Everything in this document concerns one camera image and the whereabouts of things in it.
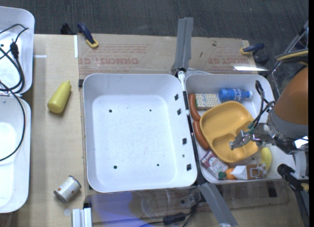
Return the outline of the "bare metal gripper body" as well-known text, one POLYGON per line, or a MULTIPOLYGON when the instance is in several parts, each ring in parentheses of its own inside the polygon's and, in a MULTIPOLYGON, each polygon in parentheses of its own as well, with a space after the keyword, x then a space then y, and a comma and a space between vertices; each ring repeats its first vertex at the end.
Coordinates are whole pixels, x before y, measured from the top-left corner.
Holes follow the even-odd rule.
POLYGON ((256 142, 259 148, 270 143, 285 154, 308 152, 309 144, 304 139, 305 136, 308 136, 308 132, 304 131, 303 127, 292 124, 279 128, 275 124, 259 123, 250 135, 250 140, 256 142))

